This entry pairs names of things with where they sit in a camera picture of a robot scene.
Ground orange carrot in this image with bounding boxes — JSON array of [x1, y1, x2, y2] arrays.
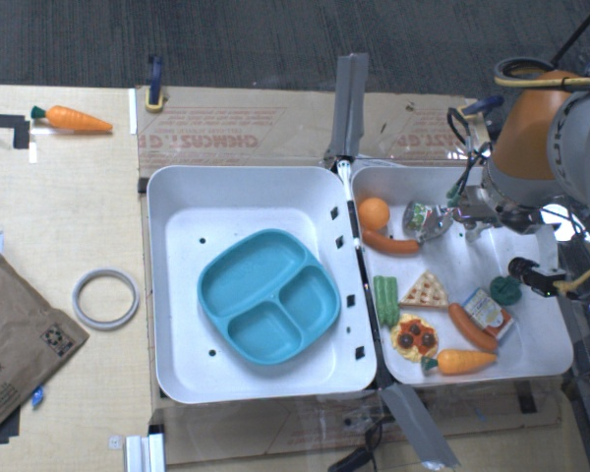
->
[[420, 348, 499, 377], [29, 104, 114, 135]]

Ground brown paper envelope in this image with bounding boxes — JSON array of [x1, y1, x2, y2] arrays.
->
[[0, 233, 90, 444]]

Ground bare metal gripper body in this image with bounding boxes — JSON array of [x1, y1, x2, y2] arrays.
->
[[453, 184, 543, 234]]

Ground dark green broccoli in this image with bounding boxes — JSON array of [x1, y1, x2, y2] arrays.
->
[[489, 275, 523, 307]]

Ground orange ball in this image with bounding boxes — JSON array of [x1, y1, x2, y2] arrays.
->
[[357, 197, 391, 232]]

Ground white and orange carton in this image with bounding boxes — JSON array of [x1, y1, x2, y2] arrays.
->
[[462, 287, 515, 341]]

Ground black cylinder on white bracket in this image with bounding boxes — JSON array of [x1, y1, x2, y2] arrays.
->
[[507, 223, 567, 298]]

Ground blue divided plate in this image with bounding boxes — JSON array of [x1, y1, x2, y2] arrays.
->
[[197, 228, 342, 367]]

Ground spaghetti with meatballs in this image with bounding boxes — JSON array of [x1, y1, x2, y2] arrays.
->
[[389, 313, 440, 364]]

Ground grey ring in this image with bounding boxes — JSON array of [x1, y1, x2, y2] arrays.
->
[[71, 266, 141, 332]]

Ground green bean pods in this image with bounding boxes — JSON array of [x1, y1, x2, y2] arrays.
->
[[373, 275, 401, 328]]

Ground white plastic tray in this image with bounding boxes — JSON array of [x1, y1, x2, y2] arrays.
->
[[349, 164, 575, 388], [146, 164, 379, 405]]

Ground green and white packet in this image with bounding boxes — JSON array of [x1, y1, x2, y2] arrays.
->
[[401, 201, 442, 243]]

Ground orange sausage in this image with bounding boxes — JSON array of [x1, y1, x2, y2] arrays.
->
[[361, 229, 422, 257], [447, 302, 500, 354]]

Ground brown cardboard board red print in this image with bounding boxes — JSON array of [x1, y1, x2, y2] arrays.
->
[[135, 85, 577, 466]]

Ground lattice pie slice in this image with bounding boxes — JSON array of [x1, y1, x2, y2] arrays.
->
[[398, 269, 450, 310]]

